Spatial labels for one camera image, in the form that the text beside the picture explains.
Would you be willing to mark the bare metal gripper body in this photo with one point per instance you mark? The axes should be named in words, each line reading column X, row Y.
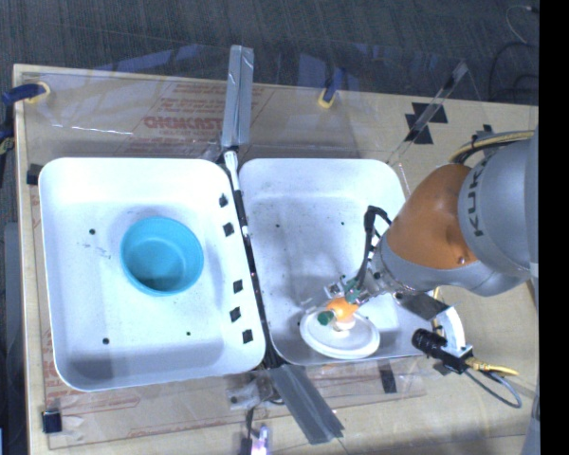
column 367, row 283

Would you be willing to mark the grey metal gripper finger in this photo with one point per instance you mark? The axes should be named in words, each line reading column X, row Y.
column 346, row 325
column 334, row 292

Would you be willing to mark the orange toy fruit green stem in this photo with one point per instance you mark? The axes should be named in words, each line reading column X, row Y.
column 341, row 308

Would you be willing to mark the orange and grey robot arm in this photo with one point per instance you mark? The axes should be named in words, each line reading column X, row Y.
column 455, row 225

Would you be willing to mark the white round plate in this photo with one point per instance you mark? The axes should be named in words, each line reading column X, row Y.
column 351, row 341

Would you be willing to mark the white plastic tray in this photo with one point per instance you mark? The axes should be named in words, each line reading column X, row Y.
column 303, row 235
column 95, row 301

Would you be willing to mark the black and white thin rod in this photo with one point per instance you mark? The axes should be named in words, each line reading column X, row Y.
column 241, row 216

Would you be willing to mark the blue bowl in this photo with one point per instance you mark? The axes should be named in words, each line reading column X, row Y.
column 161, row 254

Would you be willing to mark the brown cardboard board red print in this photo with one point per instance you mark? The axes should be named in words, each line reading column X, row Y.
column 180, row 112

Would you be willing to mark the black cylinder on white bracket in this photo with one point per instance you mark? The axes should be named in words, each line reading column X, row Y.
column 436, row 344

